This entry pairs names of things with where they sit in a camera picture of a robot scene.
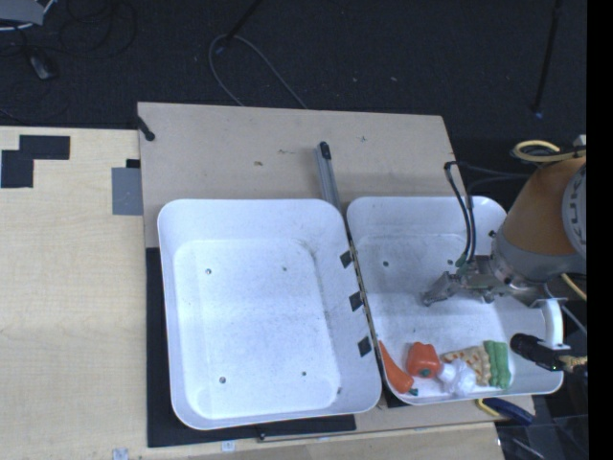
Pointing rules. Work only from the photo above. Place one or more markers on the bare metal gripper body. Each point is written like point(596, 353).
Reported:
point(483, 281)

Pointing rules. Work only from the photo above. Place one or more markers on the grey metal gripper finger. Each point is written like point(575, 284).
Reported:
point(449, 280)
point(433, 295)

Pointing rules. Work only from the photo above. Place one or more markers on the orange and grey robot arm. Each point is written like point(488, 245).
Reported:
point(536, 218)

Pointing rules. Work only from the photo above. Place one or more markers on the white plastic tray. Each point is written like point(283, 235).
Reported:
point(421, 319)
point(258, 324)

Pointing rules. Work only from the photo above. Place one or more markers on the orange bell pepper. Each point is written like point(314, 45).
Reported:
point(422, 358)

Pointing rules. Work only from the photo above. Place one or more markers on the pizza slice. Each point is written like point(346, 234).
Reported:
point(471, 356)

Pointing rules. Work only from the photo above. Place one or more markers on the green pea pod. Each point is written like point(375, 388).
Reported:
point(498, 363)

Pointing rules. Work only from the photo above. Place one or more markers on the white garlic bulb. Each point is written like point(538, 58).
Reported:
point(457, 376)

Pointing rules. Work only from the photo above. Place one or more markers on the orange carrot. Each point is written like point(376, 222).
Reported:
point(396, 375)

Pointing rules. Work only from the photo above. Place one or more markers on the pale wood board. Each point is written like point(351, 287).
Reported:
point(239, 161)

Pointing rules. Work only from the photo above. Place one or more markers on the black cylinder on white bracket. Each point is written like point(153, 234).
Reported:
point(553, 324)

